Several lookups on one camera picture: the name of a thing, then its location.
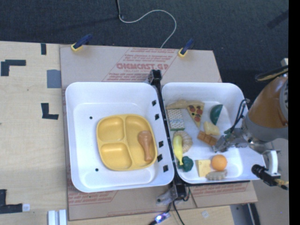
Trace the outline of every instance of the white cable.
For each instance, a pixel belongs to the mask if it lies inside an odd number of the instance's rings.
[[[173,17],[173,15],[170,14],[170,13],[168,13],[167,11],[160,10],[160,9],[152,10],[152,11],[150,11],[150,12],[147,12],[146,14],[144,14],[143,16],[141,16],[141,17],[140,17],[139,19],[137,19],[137,20],[134,20],[134,21],[124,21],[124,20],[121,18],[121,10],[120,10],[120,5],[119,5],[119,0],[117,0],[117,5],[118,5],[118,9],[119,9],[119,19],[120,19],[123,23],[136,23],[136,22],[138,22],[139,20],[143,19],[145,16],[147,16],[147,15],[149,15],[150,13],[153,13],[153,12],[163,12],[163,13],[168,14],[168,15],[174,20],[175,26],[174,26],[173,32],[172,32],[172,33],[170,34],[170,36],[164,41],[164,43],[161,45],[160,48],[162,48],[162,47],[165,45],[165,43],[170,39],[170,37],[173,36],[173,34],[174,34],[175,31],[176,31],[176,28],[177,28],[176,20],[175,20],[175,18]]]

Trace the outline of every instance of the blue clamp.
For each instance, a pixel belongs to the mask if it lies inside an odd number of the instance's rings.
[[[88,44],[89,41],[93,38],[91,34],[85,35],[77,43],[71,45],[73,51],[78,51],[82,48],[82,45]]]
[[[192,47],[194,46],[194,40],[191,38],[187,44],[181,48],[179,51],[178,51],[178,55],[183,58],[187,52],[188,52],[188,49],[191,49]]]

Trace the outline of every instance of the green vegetable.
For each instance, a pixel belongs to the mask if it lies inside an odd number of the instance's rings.
[[[189,172],[192,170],[194,162],[188,156],[184,156],[182,158],[183,165],[178,165],[180,169],[183,169],[185,172]]]
[[[217,124],[217,121],[219,119],[222,108],[223,108],[223,105],[218,104],[218,105],[213,106],[210,111],[210,120],[214,125]]]

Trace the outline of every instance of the white tray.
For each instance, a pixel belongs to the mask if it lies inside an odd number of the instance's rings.
[[[162,88],[162,95],[165,106],[174,103],[180,99],[201,100],[205,103],[202,114],[200,129],[197,128],[188,114],[187,109],[182,109],[185,123],[185,131],[192,137],[194,144],[191,149],[184,153],[194,161],[191,171],[184,172],[177,169],[179,176],[187,183],[212,183],[212,182],[232,182],[258,179],[252,172],[254,164],[265,166],[262,155],[259,155],[249,147],[247,148],[229,148],[225,153],[220,153],[227,158],[228,175],[224,180],[207,180],[205,177],[199,177],[195,165],[195,160],[211,159],[216,153],[212,148],[201,140],[197,139],[200,130],[204,131],[203,124],[210,121],[210,110],[213,105],[223,104],[223,108],[217,122],[220,132],[223,133],[229,129],[235,120],[240,102],[244,99],[242,91],[234,84],[230,83],[168,83]],[[171,140],[174,132],[170,131]]]
[[[174,168],[165,127],[152,86],[140,82],[75,82],[66,89],[66,110],[71,178],[78,190],[144,188],[166,185],[173,180]],[[104,117],[129,113],[141,115],[150,123],[157,154],[162,159],[140,170],[113,171],[101,161],[96,126]]]

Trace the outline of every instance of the cardboard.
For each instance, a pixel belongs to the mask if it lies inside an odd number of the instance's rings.
[[[72,184],[68,153],[65,90],[74,82],[144,82],[152,69],[162,72],[162,86],[170,82],[221,82],[213,51],[188,51],[184,58],[178,49],[84,46],[74,52],[60,47],[63,118],[67,166],[69,220],[163,212],[156,197],[168,186],[83,193]],[[193,199],[178,209],[202,208],[257,201],[252,182],[191,187]]]

